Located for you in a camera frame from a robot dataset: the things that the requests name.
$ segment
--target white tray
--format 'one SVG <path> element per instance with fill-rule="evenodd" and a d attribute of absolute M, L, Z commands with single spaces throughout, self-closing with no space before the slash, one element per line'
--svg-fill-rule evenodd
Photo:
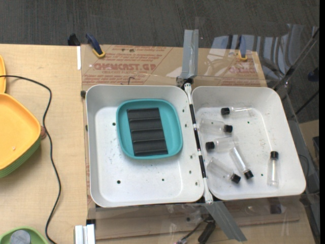
<path fill-rule="evenodd" d="M 211 193 L 222 200 L 263 198 L 301 194 L 306 180 L 287 123 L 287 119 L 278 94 L 266 87 L 212 87 L 201 86 L 192 92 L 197 123 L 205 117 L 222 121 L 233 126 L 232 135 L 239 140 L 243 158 L 249 164 L 254 177 L 247 180 L 236 170 L 228 152 L 206 151 L 205 142 L 222 136 L 200 133 L 203 156 L 207 164 L 212 157 L 229 167 L 234 167 L 241 176 L 239 184 L 228 180 L 211 180 L 208 184 Z M 222 107 L 251 107 L 252 116 L 242 115 L 224 118 Z M 267 185 L 267 164 L 270 151 L 279 152 L 280 185 L 274 188 Z"/>
<path fill-rule="evenodd" d="M 116 130 L 116 110 L 132 99 L 169 101 L 179 116 L 183 147 L 175 156 L 136 160 L 125 155 Z M 90 193 L 101 207 L 194 202 L 203 179 L 187 96 L 174 86 L 96 85 L 86 94 Z"/>

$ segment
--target wooden table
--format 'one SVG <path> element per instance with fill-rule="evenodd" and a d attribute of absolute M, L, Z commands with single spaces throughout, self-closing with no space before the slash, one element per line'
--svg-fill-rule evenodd
<path fill-rule="evenodd" d="M 85 225 L 87 219 L 83 99 L 80 97 L 81 71 L 77 69 L 76 47 L 0 44 L 0 54 L 8 75 L 34 79 L 52 89 L 46 127 L 53 140 L 53 160 L 61 179 L 62 193 L 48 233 L 57 243 L 74 243 L 74 227 Z M 6 93 L 42 121 L 49 98 L 44 88 L 8 78 Z M 45 236 L 45 225 L 57 194 L 58 183 L 50 160 L 49 139 L 45 138 L 41 147 L 23 165 L 0 179 L 0 234 L 15 227 L 30 226 Z M 304 207 L 297 207 L 299 220 L 294 222 L 284 220 L 276 224 L 242 226 L 248 243 L 313 243 Z M 188 243 L 197 243 L 201 232 L 198 231 Z M 98 243 L 172 243 L 185 234 L 98 240 Z M 211 241 L 237 243 L 228 240 L 220 229 L 213 233 Z"/>

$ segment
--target black cable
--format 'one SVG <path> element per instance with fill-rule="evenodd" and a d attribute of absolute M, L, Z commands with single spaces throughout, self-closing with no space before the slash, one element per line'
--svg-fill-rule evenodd
<path fill-rule="evenodd" d="M 40 82 L 38 82 L 38 81 L 35 81 L 35 80 L 32 80 L 32 79 L 28 79 L 28 78 L 25 78 L 25 77 L 16 76 L 16 75 L 0 75 L 0 78 L 2 78 L 2 77 L 10 77 L 10 78 L 18 78 L 18 79 L 27 80 L 27 81 L 33 82 L 33 83 L 35 83 L 35 84 L 37 84 L 37 85 L 40 85 L 40 86 L 46 88 L 46 89 L 50 92 L 49 102 L 47 103 L 47 107 L 46 107 L 45 112 L 44 112 L 44 114 L 43 114 L 43 120 L 42 120 L 42 122 L 43 122 L 43 127 L 44 127 L 44 130 L 45 130 L 45 133 L 47 134 L 47 136 L 48 136 L 48 138 L 49 138 L 49 140 L 50 140 L 50 159 L 51 159 L 52 166 L 53 166 L 54 171 L 55 171 L 55 174 L 56 174 L 57 182 L 58 182 L 58 185 L 59 185 L 59 191 L 58 191 L 58 195 L 57 195 L 57 197 L 56 197 L 55 204 L 54 204 L 54 206 L 53 206 L 53 208 L 52 208 L 51 214 L 50 214 L 50 216 L 48 217 L 48 220 L 47 220 L 47 222 L 46 222 L 46 226 L 45 226 L 45 234 L 46 234 L 46 237 L 47 237 L 47 238 L 48 238 L 48 239 L 49 239 L 53 244 L 56 244 L 56 242 L 53 241 L 53 240 L 50 238 L 50 236 L 48 235 L 48 232 L 47 232 L 47 231 L 48 231 L 49 223 L 50 223 L 50 221 L 51 221 L 51 219 L 52 219 L 52 216 L 53 216 L 53 214 L 54 214 L 55 208 L 56 208 L 56 206 L 57 206 L 57 203 L 58 203 L 58 201 L 59 201 L 59 199 L 60 199 L 60 195 L 61 195 L 61 181 L 60 181 L 59 174 L 58 174 L 58 172 L 57 172 L 57 170 L 56 170 L 55 164 L 54 164 L 54 162 L 53 162 L 53 143 L 52 143 L 52 138 L 51 138 L 49 132 L 47 131 L 46 126 L 45 126 L 45 117 L 46 117 L 47 111 L 49 110 L 49 107 L 50 107 L 50 104 L 51 104 L 51 101 L 52 101 L 52 91 L 51 91 L 51 89 L 50 89 L 48 86 L 46 86 L 46 85 L 44 85 L 44 84 L 42 84 L 42 83 L 40 83 Z"/>

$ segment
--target black cap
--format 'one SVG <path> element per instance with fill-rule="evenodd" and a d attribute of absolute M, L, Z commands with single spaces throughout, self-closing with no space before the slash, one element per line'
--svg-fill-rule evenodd
<path fill-rule="evenodd" d="M 205 143 L 205 148 L 206 148 L 207 150 L 214 149 L 214 147 L 215 147 L 215 145 L 214 145 L 213 142 L 206 142 L 206 143 Z"/>
<path fill-rule="evenodd" d="M 277 151 L 271 151 L 270 158 L 279 159 L 279 153 Z"/>
<path fill-rule="evenodd" d="M 230 126 L 230 125 L 224 125 L 224 127 L 223 127 L 223 131 L 224 131 L 224 132 L 231 133 L 231 132 L 233 131 L 233 126 Z"/>
<path fill-rule="evenodd" d="M 229 115 L 230 109 L 229 108 L 222 108 L 221 109 L 221 115 Z"/>
<path fill-rule="evenodd" d="M 235 173 L 233 173 L 232 177 L 231 177 L 231 180 L 235 183 L 239 183 L 241 177 Z"/>
<path fill-rule="evenodd" d="M 252 177 L 254 177 L 251 170 L 244 172 L 244 175 L 245 175 L 246 179 L 251 179 Z"/>

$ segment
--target black ridged insert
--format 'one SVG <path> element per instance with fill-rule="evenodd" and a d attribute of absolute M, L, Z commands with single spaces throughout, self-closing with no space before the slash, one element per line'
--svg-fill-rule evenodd
<path fill-rule="evenodd" d="M 128 109 L 127 119 L 135 156 L 168 154 L 158 108 Z"/>

